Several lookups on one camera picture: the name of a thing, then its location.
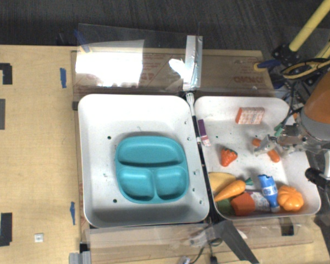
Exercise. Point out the green toy vegetable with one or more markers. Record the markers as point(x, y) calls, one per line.
point(224, 206)

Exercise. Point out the thin black and white rod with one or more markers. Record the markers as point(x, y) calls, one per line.
point(198, 144)

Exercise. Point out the blue and white bottle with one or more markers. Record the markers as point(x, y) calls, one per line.
point(270, 191)

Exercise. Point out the small white square tile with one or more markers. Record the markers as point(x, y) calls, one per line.
point(38, 237)

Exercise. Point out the red strawberry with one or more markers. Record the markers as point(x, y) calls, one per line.
point(227, 157)

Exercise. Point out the yellow banana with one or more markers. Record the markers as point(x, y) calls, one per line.
point(220, 180)

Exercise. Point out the white patterned can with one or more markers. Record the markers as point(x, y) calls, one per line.
point(261, 202)

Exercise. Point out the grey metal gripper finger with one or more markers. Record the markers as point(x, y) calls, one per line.
point(262, 149)
point(269, 140)

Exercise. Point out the orange sausage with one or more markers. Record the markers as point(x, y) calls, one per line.
point(274, 156)

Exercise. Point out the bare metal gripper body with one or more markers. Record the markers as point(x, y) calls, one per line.
point(290, 137)

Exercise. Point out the orange biscuit carton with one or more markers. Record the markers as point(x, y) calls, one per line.
point(249, 115)

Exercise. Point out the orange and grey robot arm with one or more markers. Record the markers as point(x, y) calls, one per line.
point(320, 106)

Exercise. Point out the orange pumpkin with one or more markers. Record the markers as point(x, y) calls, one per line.
point(290, 198)

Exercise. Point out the blue divided plate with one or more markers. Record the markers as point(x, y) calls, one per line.
point(151, 169)

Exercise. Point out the orange carrot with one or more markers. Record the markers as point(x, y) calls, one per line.
point(231, 190)

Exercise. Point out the orange cube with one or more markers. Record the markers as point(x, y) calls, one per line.
point(242, 203)

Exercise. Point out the purple and white packet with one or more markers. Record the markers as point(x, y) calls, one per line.
point(203, 131)

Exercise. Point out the black cylinder on white bracket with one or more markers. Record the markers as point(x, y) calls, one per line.
point(317, 175)

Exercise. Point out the white plastic tray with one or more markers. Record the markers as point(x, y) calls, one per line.
point(99, 161)
point(294, 172)

